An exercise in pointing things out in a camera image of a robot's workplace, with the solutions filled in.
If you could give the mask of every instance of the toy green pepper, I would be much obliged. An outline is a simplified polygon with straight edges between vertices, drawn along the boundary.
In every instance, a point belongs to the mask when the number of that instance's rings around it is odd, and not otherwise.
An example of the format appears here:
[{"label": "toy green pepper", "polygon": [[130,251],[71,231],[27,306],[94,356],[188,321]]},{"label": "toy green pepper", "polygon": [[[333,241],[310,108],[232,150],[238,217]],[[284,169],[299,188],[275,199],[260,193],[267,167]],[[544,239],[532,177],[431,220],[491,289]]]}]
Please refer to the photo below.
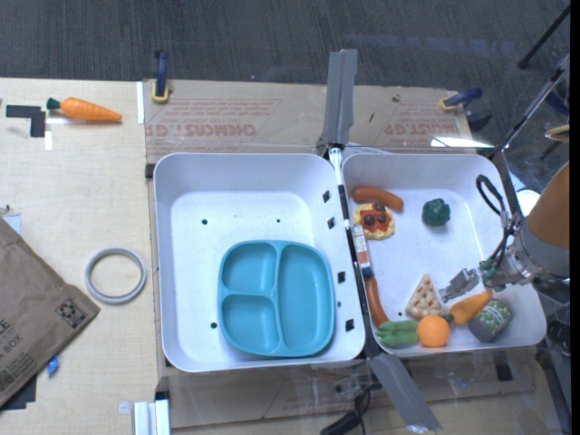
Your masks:
[{"label": "toy green pepper", "polygon": [[428,226],[443,226],[451,218],[451,208],[443,198],[435,198],[423,205],[422,219]]}]

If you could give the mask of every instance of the toy carrot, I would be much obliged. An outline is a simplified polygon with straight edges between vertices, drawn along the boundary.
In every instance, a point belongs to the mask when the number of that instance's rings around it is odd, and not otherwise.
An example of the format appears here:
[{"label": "toy carrot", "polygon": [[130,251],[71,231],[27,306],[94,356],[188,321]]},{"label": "toy carrot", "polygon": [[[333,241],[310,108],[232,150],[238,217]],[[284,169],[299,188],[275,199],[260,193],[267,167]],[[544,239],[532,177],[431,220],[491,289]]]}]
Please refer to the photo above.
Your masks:
[{"label": "toy carrot", "polygon": [[480,294],[468,296],[454,304],[449,310],[449,314],[453,316],[453,322],[455,324],[464,324],[473,319],[488,303],[492,295],[493,290],[485,290]]},{"label": "toy carrot", "polygon": [[107,110],[102,106],[95,105],[85,100],[69,97],[63,101],[49,98],[46,103],[49,110],[60,109],[65,116],[79,120],[88,121],[120,121],[121,115],[118,112]]}]

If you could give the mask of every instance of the black cable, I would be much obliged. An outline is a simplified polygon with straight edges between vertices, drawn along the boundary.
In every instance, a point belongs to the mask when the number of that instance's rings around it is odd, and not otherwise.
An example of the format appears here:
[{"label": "black cable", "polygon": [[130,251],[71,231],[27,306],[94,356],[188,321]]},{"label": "black cable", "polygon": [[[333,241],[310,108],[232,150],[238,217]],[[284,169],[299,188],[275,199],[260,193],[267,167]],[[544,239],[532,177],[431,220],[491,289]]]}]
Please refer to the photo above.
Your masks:
[{"label": "black cable", "polygon": [[368,385],[354,398],[354,411],[347,412],[342,418],[320,430],[320,435],[344,435],[344,433],[355,429],[359,425],[361,426],[362,435],[365,435],[366,428],[364,427],[363,415],[371,406],[371,391],[381,387],[379,383]]},{"label": "black cable", "polygon": [[[476,178],[476,185],[478,187],[479,194],[481,195],[481,197],[483,197],[483,199],[486,201],[488,206],[498,216],[500,216],[501,218],[504,217],[504,215],[506,214],[506,205],[504,204],[504,199],[499,194],[498,190],[494,187],[494,185],[491,183],[491,181],[486,176],[479,174]],[[489,200],[488,196],[485,194],[485,192],[483,190],[483,187],[482,187],[483,185],[485,185],[487,187],[487,189],[493,194],[493,196],[498,200],[500,209],[498,209]],[[509,225],[509,227],[506,226],[505,221],[502,220],[501,222],[502,222],[502,227],[503,227],[503,237],[501,238],[501,241],[499,242],[498,247],[491,255],[491,258],[494,259],[493,266],[496,269],[498,269],[501,266],[501,263],[504,260],[506,250],[508,248],[508,237],[513,229],[513,222]]]}]

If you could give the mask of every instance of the toy hot dog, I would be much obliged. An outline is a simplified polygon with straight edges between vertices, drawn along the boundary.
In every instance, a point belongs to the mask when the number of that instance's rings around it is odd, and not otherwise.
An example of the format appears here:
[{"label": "toy hot dog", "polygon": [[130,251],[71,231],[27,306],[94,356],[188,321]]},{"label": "toy hot dog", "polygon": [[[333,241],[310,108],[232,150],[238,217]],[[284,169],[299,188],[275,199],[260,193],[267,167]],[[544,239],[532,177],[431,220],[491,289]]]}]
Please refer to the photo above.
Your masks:
[{"label": "toy hot dog", "polygon": [[369,310],[371,311],[371,319],[378,327],[382,323],[389,320],[387,314],[381,306],[381,299],[379,298],[379,290],[377,287],[377,280],[374,277],[366,277],[364,279],[364,289],[366,290],[366,297],[369,300]]},{"label": "toy hot dog", "polygon": [[378,201],[396,211],[401,211],[403,207],[402,199],[387,190],[376,187],[354,188],[351,197],[353,197],[353,200],[357,203],[364,201]]}]

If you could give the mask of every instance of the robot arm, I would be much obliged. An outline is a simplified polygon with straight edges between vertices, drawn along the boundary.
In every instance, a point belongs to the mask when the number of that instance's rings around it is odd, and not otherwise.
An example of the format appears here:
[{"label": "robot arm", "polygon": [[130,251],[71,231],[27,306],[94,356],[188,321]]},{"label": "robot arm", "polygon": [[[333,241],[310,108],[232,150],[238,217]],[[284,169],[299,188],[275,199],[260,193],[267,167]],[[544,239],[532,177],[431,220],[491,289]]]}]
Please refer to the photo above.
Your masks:
[{"label": "robot arm", "polygon": [[[570,303],[570,168],[569,162],[550,180],[530,214],[507,221],[501,196],[484,177],[478,177],[482,197],[502,218],[504,236],[494,253],[479,266],[462,269],[440,290],[443,302],[463,295],[479,280],[488,289],[507,285],[532,286],[561,305]],[[498,199],[496,208],[481,184]]]}]

